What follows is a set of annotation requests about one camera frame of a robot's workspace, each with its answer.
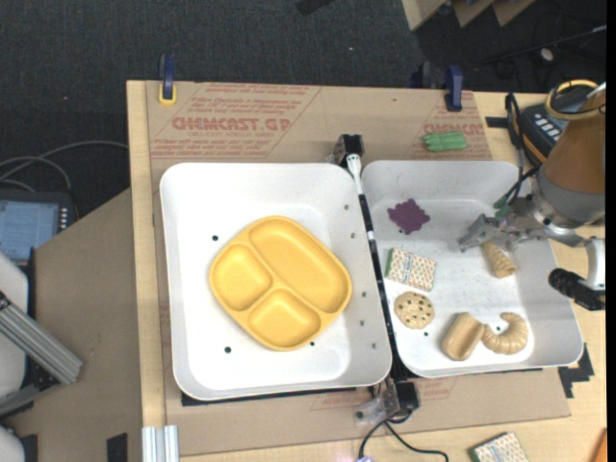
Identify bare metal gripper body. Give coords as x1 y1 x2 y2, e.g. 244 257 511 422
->
493 196 587 249

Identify beige cone pastry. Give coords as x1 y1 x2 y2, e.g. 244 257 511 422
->
481 241 518 279

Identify white plastic tray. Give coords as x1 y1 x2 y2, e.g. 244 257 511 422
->
159 161 394 401
360 159 585 379

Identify purple grapes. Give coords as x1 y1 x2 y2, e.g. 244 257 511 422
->
386 197 432 236

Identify cracker packet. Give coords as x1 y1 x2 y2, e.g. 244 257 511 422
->
383 246 438 293
469 431 532 462

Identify beige croissant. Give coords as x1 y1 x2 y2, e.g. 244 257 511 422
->
480 311 530 356

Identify green asparagus bundle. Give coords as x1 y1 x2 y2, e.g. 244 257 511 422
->
422 130 469 154

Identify chocolate chip biscuit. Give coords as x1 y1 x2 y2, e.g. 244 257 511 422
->
393 291 436 331

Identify tan bread loaf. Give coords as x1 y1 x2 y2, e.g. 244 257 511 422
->
440 311 486 362

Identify thin black and white rod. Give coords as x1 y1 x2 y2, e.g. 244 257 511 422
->
346 153 398 380

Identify yellow divided plate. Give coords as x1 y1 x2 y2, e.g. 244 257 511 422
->
208 215 354 352

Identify brown cardboard board red print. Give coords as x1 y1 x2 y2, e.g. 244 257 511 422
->
143 81 574 457

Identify black cylinder on white bracket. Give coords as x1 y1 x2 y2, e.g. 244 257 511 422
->
548 236 606 312

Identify black block with thin wires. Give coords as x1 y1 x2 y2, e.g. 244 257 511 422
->
331 133 365 165
382 380 422 414

